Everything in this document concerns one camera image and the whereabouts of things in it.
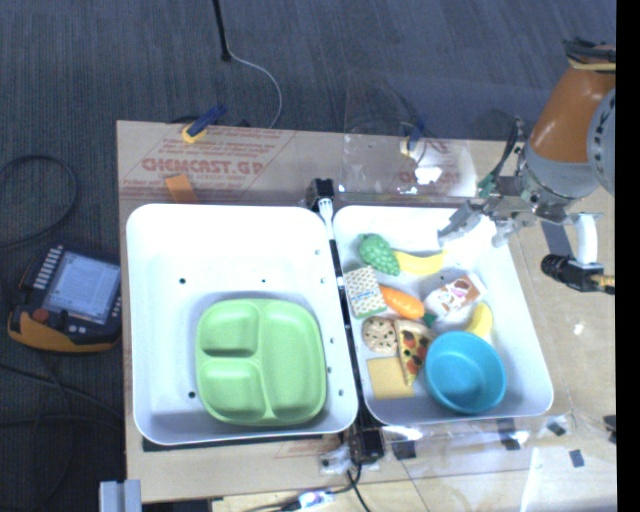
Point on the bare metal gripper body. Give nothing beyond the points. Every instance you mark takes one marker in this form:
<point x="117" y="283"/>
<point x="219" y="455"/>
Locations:
<point x="520" y="202"/>

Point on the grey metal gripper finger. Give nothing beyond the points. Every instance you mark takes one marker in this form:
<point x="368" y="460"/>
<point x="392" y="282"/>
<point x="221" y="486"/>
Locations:
<point x="462" y="220"/>
<point x="506" y="232"/>

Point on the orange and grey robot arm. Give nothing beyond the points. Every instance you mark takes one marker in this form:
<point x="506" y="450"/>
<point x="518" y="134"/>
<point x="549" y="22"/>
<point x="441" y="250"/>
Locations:
<point x="565" y="120"/>

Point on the yellow banana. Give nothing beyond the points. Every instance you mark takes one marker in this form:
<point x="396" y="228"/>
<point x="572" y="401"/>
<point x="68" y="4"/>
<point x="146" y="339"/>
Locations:
<point x="482" y="320"/>
<point x="422" y="263"/>

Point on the white and pink packet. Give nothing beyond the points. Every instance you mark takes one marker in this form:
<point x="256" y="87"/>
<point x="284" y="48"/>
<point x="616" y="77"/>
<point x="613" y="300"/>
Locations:
<point x="452" y="297"/>

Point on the green grapes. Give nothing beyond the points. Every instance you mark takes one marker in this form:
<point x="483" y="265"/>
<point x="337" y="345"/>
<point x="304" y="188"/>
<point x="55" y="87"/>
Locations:
<point x="380" y="254"/>

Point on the orange carrot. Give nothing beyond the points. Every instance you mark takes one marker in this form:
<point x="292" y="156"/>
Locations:
<point x="402" y="302"/>

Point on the white plastic tray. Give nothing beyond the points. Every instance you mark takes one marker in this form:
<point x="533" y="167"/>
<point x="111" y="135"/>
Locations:
<point x="165" y="250"/>
<point x="520" y="350"/>

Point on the white patterned carton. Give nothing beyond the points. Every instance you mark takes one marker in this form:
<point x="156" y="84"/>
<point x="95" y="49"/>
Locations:
<point x="364" y="292"/>

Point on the pizza slice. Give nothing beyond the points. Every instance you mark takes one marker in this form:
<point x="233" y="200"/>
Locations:
<point x="412" y="350"/>

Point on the brown chocolate chip biscuit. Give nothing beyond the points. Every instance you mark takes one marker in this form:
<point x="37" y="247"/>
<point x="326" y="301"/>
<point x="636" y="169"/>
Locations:
<point x="380" y="336"/>

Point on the blue bowl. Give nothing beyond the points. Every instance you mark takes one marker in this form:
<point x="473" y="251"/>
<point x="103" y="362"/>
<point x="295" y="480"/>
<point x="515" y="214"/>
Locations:
<point x="465" y="372"/>

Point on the yellow cheese slice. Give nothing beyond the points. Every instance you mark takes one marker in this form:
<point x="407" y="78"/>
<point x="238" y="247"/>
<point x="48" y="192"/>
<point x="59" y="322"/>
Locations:
<point x="385" y="380"/>

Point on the brown cardboard board red print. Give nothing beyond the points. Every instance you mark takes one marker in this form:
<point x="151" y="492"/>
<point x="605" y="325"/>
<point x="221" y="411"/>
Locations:
<point x="235" y="160"/>

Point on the green divided plate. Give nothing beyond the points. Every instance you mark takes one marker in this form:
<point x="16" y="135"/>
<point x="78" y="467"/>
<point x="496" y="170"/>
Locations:
<point x="260" y="360"/>

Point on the black cylinder on white bracket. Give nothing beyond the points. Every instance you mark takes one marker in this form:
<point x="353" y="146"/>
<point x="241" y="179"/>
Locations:
<point x="587" y="237"/>

